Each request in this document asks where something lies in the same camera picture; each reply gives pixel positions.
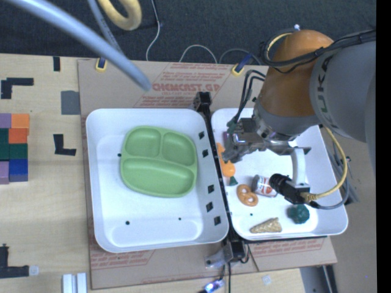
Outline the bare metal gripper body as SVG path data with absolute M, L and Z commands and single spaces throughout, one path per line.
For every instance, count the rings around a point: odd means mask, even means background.
M 292 152 L 292 140 L 294 136 L 276 132 L 263 119 L 256 122 L 254 118 L 239 119 L 231 135 L 231 144 L 236 152 Z

